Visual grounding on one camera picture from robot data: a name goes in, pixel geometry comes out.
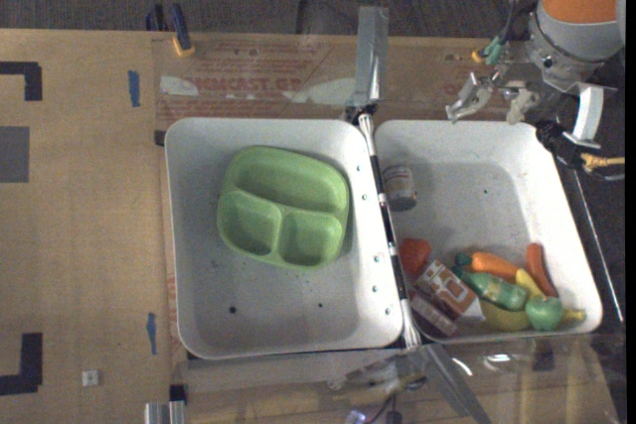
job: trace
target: gray square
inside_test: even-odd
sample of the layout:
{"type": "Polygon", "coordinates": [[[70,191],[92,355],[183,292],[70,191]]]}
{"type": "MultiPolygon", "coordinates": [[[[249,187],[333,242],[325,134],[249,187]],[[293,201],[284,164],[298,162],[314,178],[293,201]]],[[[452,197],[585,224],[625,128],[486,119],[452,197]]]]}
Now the gray square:
{"type": "Polygon", "coordinates": [[[29,182],[29,128],[0,126],[0,183],[29,182]]]}

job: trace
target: green bottle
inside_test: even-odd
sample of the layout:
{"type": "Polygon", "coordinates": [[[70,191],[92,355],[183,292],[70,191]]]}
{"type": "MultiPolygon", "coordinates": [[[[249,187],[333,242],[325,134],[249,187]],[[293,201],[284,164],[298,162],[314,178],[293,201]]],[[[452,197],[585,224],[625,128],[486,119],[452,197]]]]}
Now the green bottle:
{"type": "Polygon", "coordinates": [[[482,299],[509,311],[524,309],[528,300],[528,291],[525,288],[487,272],[468,272],[458,265],[452,270],[482,299]]]}

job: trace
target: wooden surface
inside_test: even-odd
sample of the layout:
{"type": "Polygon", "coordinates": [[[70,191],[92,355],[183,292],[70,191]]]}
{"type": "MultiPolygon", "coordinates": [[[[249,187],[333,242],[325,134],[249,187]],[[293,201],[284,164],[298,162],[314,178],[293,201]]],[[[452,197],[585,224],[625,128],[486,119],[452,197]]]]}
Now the wooden surface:
{"type": "MultiPolygon", "coordinates": [[[[0,184],[0,375],[17,372],[22,334],[44,337],[43,383],[35,393],[0,396],[3,424],[142,422],[145,403],[168,400],[173,353],[184,352],[170,312],[173,268],[166,265],[163,149],[153,142],[153,38],[157,35],[141,32],[0,31],[0,61],[38,62],[44,83],[43,101],[25,101],[21,77],[0,76],[0,125],[30,128],[29,182],[0,184]],[[128,71],[141,78],[139,107],[131,104],[128,71]],[[146,331],[149,313],[156,316],[157,354],[146,331]],[[99,370],[99,386],[81,387],[86,369],[99,370]]],[[[346,57],[354,54],[355,41],[322,43],[341,51],[330,52],[322,62],[331,68],[318,71],[342,66],[343,74],[350,72],[346,57]]],[[[465,66],[474,43],[395,40],[390,94],[408,87],[423,101],[448,103],[463,82],[463,70],[443,70],[465,66]],[[422,63],[428,63],[424,70],[422,63]],[[449,76],[446,90],[435,95],[449,76]]],[[[493,108],[497,113],[501,105],[493,108]]],[[[408,110],[400,106],[396,112],[408,110]]],[[[288,113],[296,114],[307,111],[288,113]]],[[[613,412],[606,410],[611,401],[602,373],[588,381],[567,379],[558,388],[522,385],[480,396],[499,416],[495,422],[600,422],[589,415],[613,412]],[[529,417],[539,410],[544,413],[536,415],[543,417],[529,417]]],[[[358,404],[325,395],[324,387],[316,390],[294,385],[198,393],[189,413],[191,422],[342,422],[358,404]]],[[[375,408],[377,395],[369,400],[365,393],[360,404],[375,408]]],[[[403,403],[408,405],[404,422],[470,422],[453,419],[434,389],[410,394],[403,403]]]]}

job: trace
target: green bowl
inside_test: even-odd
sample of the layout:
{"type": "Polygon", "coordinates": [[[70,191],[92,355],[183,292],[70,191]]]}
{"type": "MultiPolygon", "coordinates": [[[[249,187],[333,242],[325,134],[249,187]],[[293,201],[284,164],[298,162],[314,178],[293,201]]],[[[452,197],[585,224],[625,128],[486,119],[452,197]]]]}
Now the green bowl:
{"type": "Polygon", "coordinates": [[[331,165],[273,147],[247,147],[230,162],[217,213],[234,252],[281,267],[316,269],[342,247],[349,187],[331,165]]]}

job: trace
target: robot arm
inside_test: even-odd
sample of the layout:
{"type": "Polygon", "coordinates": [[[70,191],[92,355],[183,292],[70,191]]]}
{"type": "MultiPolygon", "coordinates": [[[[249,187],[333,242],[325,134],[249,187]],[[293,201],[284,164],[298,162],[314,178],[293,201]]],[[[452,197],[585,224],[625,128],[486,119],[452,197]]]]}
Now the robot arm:
{"type": "Polygon", "coordinates": [[[498,36],[481,55],[474,54],[495,71],[488,77],[471,73],[459,99],[446,107],[448,118],[455,122],[474,113],[495,90],[510,100],[512,124],[526,120],[531,110],[550,107],[561,94],[577,95],[576,125],[562,134],[575,146],[599,148],[594,136],[611,89],[586,80],[625,45],[625,0],[540,0],[529,32],[525,42],[498,36]]]}

